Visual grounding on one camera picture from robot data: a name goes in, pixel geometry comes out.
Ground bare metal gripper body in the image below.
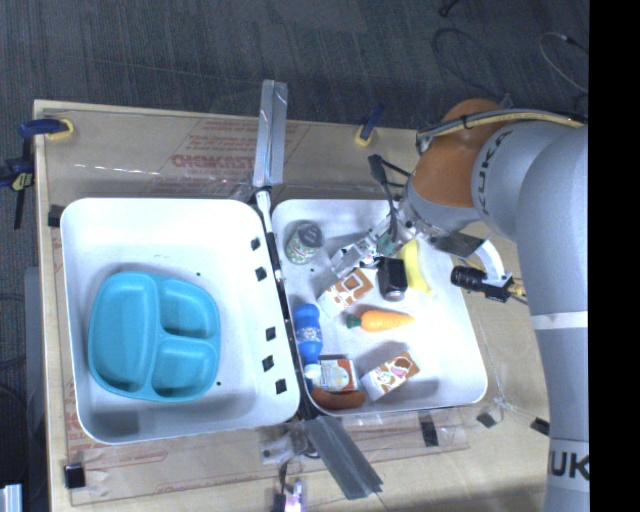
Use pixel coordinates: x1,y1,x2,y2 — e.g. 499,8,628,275
366,208,437,258

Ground brown and white patterned carton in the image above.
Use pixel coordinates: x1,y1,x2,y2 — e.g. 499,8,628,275
316,266,376,319

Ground yellow banana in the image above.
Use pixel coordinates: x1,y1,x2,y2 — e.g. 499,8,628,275
398,238,436,297

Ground green and white can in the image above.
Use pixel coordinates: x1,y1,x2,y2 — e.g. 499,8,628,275
284,220,326,266

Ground orange carrot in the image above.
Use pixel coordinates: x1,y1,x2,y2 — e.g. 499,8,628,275
345,309,416,334

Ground blue bottle with white cap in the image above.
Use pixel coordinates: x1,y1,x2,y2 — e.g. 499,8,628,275
292,302,325,382

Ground small white and orange carton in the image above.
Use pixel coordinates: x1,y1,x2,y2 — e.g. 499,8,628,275
316,354,362,394

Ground white plastic tray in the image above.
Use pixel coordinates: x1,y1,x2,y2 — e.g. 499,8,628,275
59,196,302,446
269,198,489,418

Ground brown carton with pink print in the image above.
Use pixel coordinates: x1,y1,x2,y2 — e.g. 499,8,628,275
359,350,421,403

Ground brown sausage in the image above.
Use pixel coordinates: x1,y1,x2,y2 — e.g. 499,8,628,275
310,386,368,412

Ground brown cardboard board, red print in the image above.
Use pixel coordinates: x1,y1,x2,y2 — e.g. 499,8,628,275
42,108,474,507

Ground blue divided plate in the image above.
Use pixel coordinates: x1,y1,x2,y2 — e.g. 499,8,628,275
87,270,223,403

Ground black cylinder on white bracket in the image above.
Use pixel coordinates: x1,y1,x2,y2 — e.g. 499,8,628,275
449,239,515,304

